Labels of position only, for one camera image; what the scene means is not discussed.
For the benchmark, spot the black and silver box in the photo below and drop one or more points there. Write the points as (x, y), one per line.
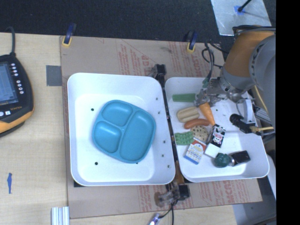
(241, 158)

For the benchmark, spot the orange-red sausage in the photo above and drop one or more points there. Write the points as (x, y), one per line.
(195, 123)

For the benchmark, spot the beige bread roll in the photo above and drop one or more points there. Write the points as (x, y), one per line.
(187, 114)

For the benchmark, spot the thin black and white rod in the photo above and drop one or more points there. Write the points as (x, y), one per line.
(167, 116)

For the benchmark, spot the black cylinder on white bracket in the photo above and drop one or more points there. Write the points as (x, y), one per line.
(243, 123)

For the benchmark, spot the white red blue packet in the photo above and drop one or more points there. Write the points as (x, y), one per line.
(195, 151)

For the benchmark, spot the green rectangular block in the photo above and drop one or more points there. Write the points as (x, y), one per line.
(184, 97)

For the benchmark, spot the cow print carton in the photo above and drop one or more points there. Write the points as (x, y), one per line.
(216, 138)

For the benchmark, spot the orange carrot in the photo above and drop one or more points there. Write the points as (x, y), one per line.
(207, 112)

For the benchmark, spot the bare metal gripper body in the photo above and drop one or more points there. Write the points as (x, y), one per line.
(219, 91)

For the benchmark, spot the white plastic tray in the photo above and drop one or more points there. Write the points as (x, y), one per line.
(243, 149)
(84, 130)

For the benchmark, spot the green broccoli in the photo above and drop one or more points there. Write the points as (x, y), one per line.
(221, 160)

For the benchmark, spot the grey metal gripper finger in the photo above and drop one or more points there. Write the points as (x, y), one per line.
(212, 102)
(199, 101)

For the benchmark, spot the blue divided plate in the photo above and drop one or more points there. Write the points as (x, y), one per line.
(133, 135)

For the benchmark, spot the brown chip biscuit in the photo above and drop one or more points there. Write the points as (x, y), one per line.
(199, 133)

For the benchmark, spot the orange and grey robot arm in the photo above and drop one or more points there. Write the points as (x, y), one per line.
(241, 53)

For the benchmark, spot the brown cardboard board red print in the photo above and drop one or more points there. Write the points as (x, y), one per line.
(98, 55)

